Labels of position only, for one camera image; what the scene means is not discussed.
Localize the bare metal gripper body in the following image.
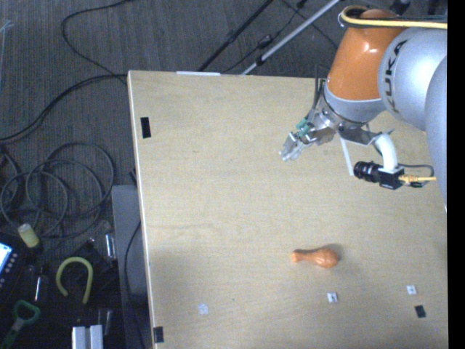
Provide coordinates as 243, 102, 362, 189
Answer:
303, 110, 344, 148

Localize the pale wooden board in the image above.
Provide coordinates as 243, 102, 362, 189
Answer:
126, 70, 448, 349

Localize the orange toy drumstick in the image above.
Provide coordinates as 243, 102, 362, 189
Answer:
290, 247, 339, 269

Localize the pale yellow cylinder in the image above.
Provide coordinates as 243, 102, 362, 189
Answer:
17, 222, 41, 249

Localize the black cylinder on white bracket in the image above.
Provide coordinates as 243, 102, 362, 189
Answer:
352, 132, 405, 191

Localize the yellow-green curved handle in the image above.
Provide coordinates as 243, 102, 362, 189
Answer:
55, 256, 94, 305

